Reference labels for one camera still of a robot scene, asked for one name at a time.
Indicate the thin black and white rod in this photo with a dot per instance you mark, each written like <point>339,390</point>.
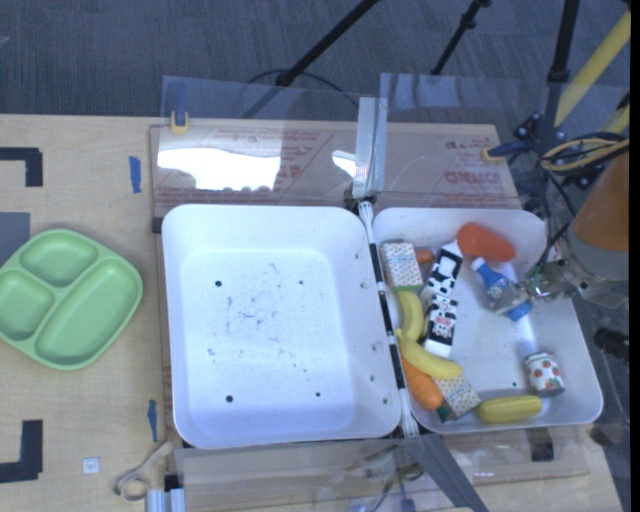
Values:
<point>384,300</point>

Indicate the blue and white bottle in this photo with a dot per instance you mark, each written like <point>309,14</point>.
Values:
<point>492,282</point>

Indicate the small orange toy food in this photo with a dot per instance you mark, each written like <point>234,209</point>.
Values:
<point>425,256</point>

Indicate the brown cardboard board red print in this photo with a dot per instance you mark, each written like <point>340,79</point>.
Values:
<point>425,170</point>

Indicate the green divided plate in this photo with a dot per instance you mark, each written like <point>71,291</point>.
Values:
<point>75,305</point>

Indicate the white plastic tray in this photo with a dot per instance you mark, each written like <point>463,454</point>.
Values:
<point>265,325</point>
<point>500,350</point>

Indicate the white jar orange fruit print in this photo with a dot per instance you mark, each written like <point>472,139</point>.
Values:
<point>544,374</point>

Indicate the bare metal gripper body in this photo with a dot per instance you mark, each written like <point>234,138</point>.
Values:
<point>557,282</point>

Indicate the cow print carton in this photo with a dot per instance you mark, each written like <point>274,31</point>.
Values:
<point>444,275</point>
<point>441,325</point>

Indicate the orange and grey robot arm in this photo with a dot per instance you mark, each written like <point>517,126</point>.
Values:
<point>602,215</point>

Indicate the yellow banana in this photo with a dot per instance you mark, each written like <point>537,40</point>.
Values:
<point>412,315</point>
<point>430,359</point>

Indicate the black cylinder on white bracket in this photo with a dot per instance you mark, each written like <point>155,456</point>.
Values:
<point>611,342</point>

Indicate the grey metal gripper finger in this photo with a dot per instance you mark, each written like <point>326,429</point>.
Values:
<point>509,299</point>

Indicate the large orange carrot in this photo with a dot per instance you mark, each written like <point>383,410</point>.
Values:
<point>485,242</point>

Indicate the yellow corn cob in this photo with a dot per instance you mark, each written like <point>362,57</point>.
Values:
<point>510,409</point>

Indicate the orange patterned carton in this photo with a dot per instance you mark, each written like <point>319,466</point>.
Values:
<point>401,266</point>
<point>459,395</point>

